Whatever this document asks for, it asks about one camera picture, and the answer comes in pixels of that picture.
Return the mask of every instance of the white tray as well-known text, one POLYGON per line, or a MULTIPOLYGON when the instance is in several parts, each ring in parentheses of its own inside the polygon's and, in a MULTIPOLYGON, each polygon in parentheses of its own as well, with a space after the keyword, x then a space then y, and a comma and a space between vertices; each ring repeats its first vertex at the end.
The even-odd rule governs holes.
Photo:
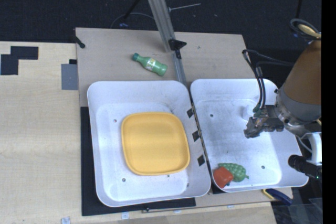
POLYGON ((211 177, 195 117, 188 115, 191 101, 187 88, 177 81, 100 81, 88 89, 96 191, 110 207, 153 201, 198 197, 206 194, 211 177), (141 176, 130 171, 121 143, 123 119, 138 112, 170 112, 183 123, 190 149, 190 164, 170 175, 141 176))
MULTIPOLYGON (((275 104, 277 87, 264 81, 266 104, 275 104)), ((284 130, 245 137, 248 115, 259 99, 256 79, 199 79, 191 85, 191 96, 211 171, 218 163, 236 163, 244 166, 249 176, 231 182, 223 191, 300 187, 308 182, 305 174, 288 165, 289 156, 302 155, 293 134, 284 130)))

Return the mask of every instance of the bottle label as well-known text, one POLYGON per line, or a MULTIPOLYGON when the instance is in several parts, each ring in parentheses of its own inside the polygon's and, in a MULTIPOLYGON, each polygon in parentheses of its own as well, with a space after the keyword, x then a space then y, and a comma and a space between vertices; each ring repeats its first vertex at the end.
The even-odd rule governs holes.
POLYGON ((146 66, 145 66, 145 69, 147 69, 149 71, 152 71, 153 67, 155 66, 155 63, 156 63, 155 59, 153 59, 153 58, 149 59, 146 66))

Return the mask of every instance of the green toy vegetable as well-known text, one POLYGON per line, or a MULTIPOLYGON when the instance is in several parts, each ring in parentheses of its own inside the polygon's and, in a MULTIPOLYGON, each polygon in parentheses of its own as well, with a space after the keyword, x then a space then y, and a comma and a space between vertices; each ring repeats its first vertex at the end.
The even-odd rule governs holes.
POLYGON ((246 175, 246 169, 242 167, 239 164, 235 163, 219 163, 219 167, 225 167, 227 170, 230 171, 230 173, 233 174, 233 180, 234 182, 241 182, 245 178, 249 179, 249 176, 246 175))

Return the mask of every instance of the orange object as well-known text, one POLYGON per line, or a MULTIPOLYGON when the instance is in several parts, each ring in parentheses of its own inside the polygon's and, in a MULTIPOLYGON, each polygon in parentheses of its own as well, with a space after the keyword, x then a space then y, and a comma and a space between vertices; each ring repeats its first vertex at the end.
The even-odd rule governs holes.
POLYGON ((220 167, 213 172, 214 181, 219 188, 224 188, 233 180, 233 174, 225 167, 220 167))
POLYGON ((188 140, 181 120, 167 112, 126 116, 121 141, 128 168, 137 175, 180 172, 190 162, 188 140))

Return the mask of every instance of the black mat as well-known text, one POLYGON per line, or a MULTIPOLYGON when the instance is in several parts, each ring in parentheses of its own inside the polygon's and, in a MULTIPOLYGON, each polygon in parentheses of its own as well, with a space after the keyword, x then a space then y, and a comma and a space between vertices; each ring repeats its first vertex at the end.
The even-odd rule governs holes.
POLYGON ((102 204, 97 197, 94 181, 93 151, 89 109, 80 108, 81 116, 81 188, 82 188, 82 215, 93 216, 117 212, 151 210, 164 208, 181 208, 196 206, 194 198, 177 199, 160 202, 151 202, 134 206, 108 207, 102 204))

